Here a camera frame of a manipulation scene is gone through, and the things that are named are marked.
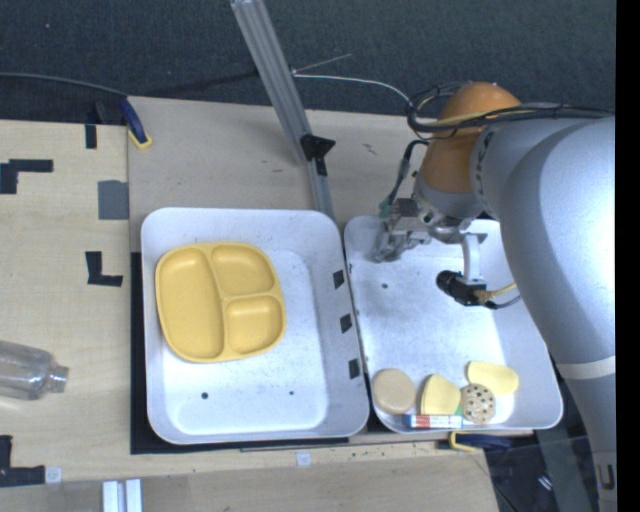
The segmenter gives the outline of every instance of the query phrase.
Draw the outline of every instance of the white wire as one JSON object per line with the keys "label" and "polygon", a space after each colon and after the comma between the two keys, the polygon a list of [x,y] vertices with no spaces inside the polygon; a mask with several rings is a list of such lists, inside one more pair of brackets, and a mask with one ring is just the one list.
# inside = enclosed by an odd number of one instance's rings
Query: white wire
{"label": "white wire", "polygon": [[384,82],[378,82],[377,80],[365,80],[364,78],[351,78],[346,76],[333,76],[333,75],[301,75],[293,73],[294,78],[312,78],[317,80],[338,80],[342,82],[355,82],[359,84],[378,85],[395,92],[398,96],[401,96],[405,102],[410,103],[409,96],[403,93],[400,89],[393,87],[392,85],[385,84]]}

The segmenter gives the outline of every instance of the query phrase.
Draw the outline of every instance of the metal bar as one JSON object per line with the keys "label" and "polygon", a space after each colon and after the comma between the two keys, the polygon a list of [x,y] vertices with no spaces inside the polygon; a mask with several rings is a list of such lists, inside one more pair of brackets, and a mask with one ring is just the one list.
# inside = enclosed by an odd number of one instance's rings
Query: metal bar
{"label": "metal bar", "polygon": [[327,178],[319,174],[315,159],[305,158],[300,143],[312,134],[311,127],[267,8],[262,0],[231,0],[231,7],[294,155],[307,164],[316,209],[333,219]]}

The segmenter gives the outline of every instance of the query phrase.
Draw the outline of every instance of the glass bottle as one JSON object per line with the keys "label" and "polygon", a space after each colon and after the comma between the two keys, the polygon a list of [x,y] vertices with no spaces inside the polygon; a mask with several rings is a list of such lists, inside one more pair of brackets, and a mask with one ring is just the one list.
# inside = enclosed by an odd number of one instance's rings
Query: glass bottle
{"label": "glass bottle", "polygon": [[68,374],[49,352],[0,340],[0,395],[36,400],[62,393]]}

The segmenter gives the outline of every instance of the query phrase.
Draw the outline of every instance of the black clamp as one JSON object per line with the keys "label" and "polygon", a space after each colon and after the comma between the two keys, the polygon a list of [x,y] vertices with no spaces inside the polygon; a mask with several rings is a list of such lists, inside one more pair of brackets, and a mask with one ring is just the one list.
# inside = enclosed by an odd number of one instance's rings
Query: black clamp
{"label": "black clamp", "polygon": [[324,163],[324,157],[329,150],[336,145],[336,141],[306,133],[300,139],[300,144],[302,145],[302,150],[307,160],[309,162],[311,162],[311,160],[316,161],[318,175],[326,176],[327,166]]}
{"label": "black clamp", "polygon": [[0,487],[18,487],[45,483],[44,466],[11,467],[11,436],[0,436]]}

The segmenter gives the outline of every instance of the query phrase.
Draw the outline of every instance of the yellow divided plate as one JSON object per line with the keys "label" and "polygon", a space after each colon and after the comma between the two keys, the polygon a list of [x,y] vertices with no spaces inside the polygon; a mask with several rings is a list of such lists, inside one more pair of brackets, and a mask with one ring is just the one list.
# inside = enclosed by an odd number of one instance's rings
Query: yellow divided plate
{"label": "yellow divided plate", "polygon": [[217,362],[274,347],[286,326],[269,257],[236,242],[173,249],[156,267],[156,302],[169,346],[183,359]]}

